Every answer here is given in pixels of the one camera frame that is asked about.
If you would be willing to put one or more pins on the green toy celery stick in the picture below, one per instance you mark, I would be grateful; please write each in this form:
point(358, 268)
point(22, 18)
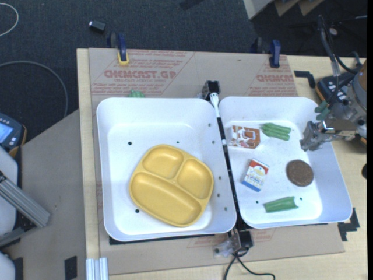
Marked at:
point(280, 205)

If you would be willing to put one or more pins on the white red and blue carton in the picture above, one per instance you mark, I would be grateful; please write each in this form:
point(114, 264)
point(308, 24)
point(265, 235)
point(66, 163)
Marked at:
point(255, 175)

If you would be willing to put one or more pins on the brown round biscuit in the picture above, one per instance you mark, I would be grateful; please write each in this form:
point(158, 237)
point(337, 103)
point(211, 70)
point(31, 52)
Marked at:
point(299, 173)

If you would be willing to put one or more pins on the yellow divided plate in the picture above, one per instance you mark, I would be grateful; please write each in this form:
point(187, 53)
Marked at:
point(169, 191)

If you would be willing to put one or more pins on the thin black and white rod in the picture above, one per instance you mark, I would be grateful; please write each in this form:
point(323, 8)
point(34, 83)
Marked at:
point(226, 153)

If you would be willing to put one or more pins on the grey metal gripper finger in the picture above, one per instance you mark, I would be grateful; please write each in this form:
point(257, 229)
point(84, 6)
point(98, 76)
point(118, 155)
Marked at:
point(311, 128)
point(310, 145)

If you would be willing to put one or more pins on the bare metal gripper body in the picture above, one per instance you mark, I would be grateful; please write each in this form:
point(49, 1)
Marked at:
point(341, 125)

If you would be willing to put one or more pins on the green toy vegetable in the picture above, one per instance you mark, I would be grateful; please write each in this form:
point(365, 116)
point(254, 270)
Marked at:
point(136, 94)

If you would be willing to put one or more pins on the white and orange carton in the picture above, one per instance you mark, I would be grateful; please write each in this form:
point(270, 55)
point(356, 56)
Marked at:
point(244, 137)

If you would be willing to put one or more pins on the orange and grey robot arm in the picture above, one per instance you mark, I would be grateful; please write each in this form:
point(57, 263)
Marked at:
point(361, 89)

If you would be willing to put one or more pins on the green toy bean pods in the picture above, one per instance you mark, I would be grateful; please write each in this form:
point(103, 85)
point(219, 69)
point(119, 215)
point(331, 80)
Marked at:
point(277, 131)

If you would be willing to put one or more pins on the small black box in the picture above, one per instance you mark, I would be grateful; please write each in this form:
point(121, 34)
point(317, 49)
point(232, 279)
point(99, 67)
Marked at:
point(97, 26)

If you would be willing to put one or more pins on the white plastic tray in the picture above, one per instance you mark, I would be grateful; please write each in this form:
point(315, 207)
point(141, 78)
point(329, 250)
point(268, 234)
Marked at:
point(122, 168)
point(326, 191)

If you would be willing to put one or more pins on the brown cardboard board, red print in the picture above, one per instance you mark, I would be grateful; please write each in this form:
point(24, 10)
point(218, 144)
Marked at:
point(180, 69)

